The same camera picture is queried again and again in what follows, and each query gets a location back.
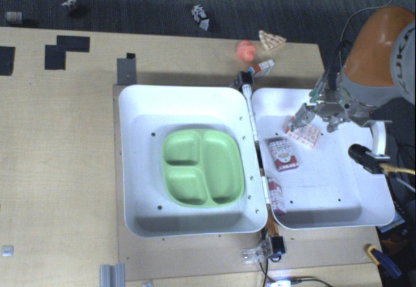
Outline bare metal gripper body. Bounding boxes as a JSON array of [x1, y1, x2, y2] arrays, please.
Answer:
[[312, 88, 374, 127]]

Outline white carton with orange pattern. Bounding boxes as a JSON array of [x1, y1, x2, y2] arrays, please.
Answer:
[[285, 123, 322, 149]]

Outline thin black and white rod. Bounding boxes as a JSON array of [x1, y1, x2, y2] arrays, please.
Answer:
[[241, 84, 271, 238]]

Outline red and white small carton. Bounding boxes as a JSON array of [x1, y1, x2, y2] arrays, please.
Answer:
[[248, 58, 276, 79]]

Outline white plastic tray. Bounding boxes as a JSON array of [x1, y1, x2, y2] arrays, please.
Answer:
[[252, 87, 397, 231], [118, 84, 269, 239]]

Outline toy pizza slice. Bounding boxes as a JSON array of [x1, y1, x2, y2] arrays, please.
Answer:
[[257, 29, 288, 52]]

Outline pink and white carton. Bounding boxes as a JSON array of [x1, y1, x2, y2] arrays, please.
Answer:
[[266, 177, 288, 216]]

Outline green divided plate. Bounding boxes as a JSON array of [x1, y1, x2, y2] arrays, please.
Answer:
[[161, 128, 246, 209]]

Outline black cylinder on white bracket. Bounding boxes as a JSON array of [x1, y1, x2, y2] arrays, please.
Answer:
[[347, 119, 393, 175]]

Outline black block with wires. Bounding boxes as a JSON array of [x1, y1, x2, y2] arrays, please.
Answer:
[[269, 236, 287, 262], [238, 71, 255, 87]]

